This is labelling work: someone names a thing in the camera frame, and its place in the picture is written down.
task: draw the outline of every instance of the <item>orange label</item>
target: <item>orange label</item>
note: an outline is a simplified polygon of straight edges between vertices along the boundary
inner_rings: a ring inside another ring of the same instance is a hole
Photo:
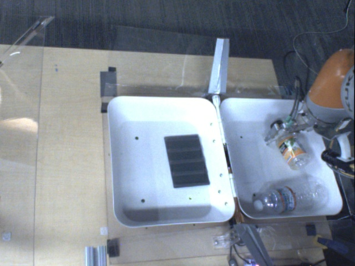
[[[278,149],[288,164],[298,155],[305,154],[293,136],[284,138],[278,143]]]

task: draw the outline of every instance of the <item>bottle cap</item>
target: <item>bottle cap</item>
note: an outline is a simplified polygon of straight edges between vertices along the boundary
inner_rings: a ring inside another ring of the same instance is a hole
[[[262,211],[264,208],[264,206],[260,200],[255,200],[253,205],[254,205],[254,209],[257,211]]]

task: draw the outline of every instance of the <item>bottle label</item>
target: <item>bottle label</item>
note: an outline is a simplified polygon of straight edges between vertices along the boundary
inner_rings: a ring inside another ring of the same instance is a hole
[[[283,212],[293,211],[296,208],[296,195],[293,190],[285,186],[277,191],[282,200]]]
[[[289,136],[278,143],[278,149],[288,164],[297,156],[305,154],[305,151],[296,142],[295,137]]]

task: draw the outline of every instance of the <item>transparent plastic sheet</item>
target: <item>transparent plastic sheet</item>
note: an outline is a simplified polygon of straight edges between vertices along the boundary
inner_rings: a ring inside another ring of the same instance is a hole
[[[37,19],[3,17],[21,36]],[[0,264],[33,265],[34,201],[44,30],[0,45]]]
[[[113,26],[109,66],[116,81],[102,96],[205,97],[216,38]],[[279,86],[271,59],[229,58],[227,97],[292,98]]]
[[[274,265],[313,264],[324,260],[324,251],[329,257],[340,255],[345,259],[342,260],[344,263],[354,262],[355,228],[351,219],[262,223],[255,226]],[[235,250],[232,249],[232,255],[241,265],[244,260],[255,262],[246,245],[240,241],[234,243],[235,241],[226,244],[226,248],[234,245]]]

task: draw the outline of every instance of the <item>small plastic bottle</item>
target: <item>small plastic bottle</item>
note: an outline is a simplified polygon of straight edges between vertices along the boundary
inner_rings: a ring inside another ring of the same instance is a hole
[[[283,158],[293,170],[298,170],[310,161],[310,156],[292,133],[283,134],[276,140]]]
[[[316,180],[290,182],[289,186],[271,188],[253,194],[253,206],[258,212],[280,214],[293,210],[309,210],[325,204],[328,191]]]

